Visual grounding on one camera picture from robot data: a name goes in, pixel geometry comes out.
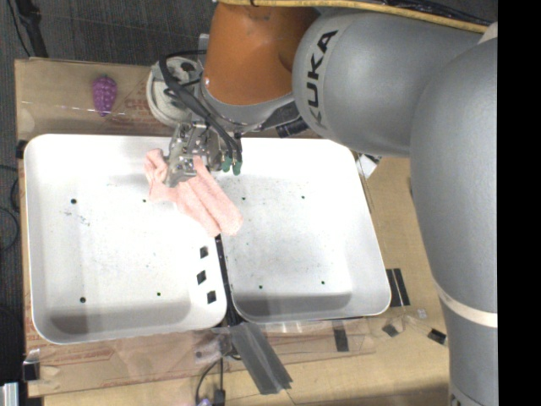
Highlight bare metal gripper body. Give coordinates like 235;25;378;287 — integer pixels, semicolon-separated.
168;119;232;173

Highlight pink cloth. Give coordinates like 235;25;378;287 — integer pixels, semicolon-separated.
142;147;245;239

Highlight white round disc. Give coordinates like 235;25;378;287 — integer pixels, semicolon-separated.
145;55;205;127

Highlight purple grapes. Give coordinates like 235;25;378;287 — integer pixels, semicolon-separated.
91;74;119;118

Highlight white plastic tray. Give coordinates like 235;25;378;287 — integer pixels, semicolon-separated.
210;136;392;325
23;133;230;346

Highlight brown cardboard board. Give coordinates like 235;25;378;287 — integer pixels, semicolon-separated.
14;57;450;406

